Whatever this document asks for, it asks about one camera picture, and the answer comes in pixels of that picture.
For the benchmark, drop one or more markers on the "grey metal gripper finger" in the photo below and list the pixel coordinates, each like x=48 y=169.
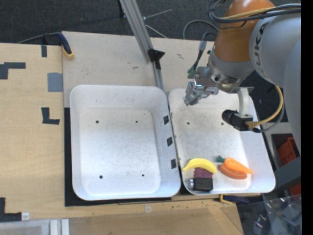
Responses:
x=201 y=95
x=190 y=95

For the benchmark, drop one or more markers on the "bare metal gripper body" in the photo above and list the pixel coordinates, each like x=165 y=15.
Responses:
x=207 y=81

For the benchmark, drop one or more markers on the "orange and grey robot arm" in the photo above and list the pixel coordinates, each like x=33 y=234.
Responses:
x=274 y=45

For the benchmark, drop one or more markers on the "white plastic tray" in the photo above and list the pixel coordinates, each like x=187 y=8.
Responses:
x=117 y=143
x=207 y=141

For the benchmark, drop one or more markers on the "yellow banana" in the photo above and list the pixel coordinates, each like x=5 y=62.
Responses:
x=201 y=163

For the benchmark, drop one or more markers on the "purple grapes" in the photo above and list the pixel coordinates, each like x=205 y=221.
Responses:
x=201 y=173

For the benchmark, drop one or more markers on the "orange carrot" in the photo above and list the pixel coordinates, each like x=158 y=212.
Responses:
x=236 y=165

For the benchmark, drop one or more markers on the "red sausage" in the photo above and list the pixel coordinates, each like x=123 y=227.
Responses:
x=231 y=174

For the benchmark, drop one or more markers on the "black cylinder on white bracket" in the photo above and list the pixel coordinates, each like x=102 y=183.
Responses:
x=238 y=121

